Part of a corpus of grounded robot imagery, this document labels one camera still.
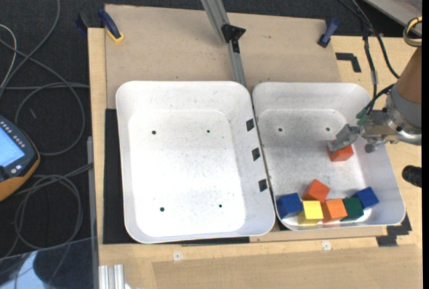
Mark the yellow cube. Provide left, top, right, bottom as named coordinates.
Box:
left=297, top=200, right=324, bottom=226

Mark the green cube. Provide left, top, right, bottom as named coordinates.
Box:
left=341, top=196, right=365, bottom=222

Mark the blue cube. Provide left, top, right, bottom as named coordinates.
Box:
left=275, top=192, right=304, bottom=219
left=351, top=186, right=381, bottom=210

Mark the red-orange cube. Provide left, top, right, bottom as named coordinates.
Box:
left=328, top=144, right=355, bottom=162
left=302, top=179, right=331, bottom=203

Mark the orange cube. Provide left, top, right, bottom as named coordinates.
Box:
left=321, top=198, right=349, bottom=223

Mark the white plastic tray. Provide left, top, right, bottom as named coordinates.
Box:
left=115, top=80, right=277, bottom=244
left=251, top=81, right=407, bottom=232

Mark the brown cardboard board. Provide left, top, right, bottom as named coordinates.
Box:
left=104, top=4, right=385, bottom=243

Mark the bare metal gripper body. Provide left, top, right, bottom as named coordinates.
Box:
left=360, top=103, right=422, bottom=154

